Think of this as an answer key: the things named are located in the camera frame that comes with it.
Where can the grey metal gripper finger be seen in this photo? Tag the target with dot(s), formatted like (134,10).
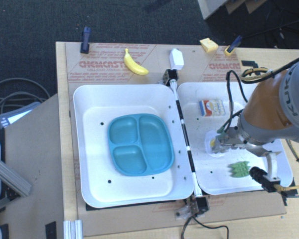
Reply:
(220,138)
(217,148)

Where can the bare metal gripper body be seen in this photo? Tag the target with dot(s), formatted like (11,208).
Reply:
(235,140)

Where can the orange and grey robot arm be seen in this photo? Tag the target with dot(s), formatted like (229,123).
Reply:
(269,103)

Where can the white fried egg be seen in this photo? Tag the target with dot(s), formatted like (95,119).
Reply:
(209,143)

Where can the green pea pods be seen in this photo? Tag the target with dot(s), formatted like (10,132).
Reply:
(239,169)

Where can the orange and blue carton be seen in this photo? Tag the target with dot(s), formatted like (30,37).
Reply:
(211,107)

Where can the white plastic tray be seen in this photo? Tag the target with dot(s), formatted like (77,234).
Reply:
(214,180)
(94,143)

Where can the thin black and white rod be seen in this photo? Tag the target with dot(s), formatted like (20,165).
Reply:
(185,136)

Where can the blue divided plate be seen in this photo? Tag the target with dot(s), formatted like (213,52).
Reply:
(149,146)

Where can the white carton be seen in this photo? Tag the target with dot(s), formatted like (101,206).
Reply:
(177,58)

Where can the yellow cheese wedge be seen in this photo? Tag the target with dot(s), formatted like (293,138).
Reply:
(208,45)

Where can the yellow banana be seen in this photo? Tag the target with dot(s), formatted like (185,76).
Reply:
(133,65)

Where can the brown cardboard board red print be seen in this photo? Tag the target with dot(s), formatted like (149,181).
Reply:
(109,66)

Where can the black cylinder on white bracket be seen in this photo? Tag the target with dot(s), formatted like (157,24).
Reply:
(262,178)

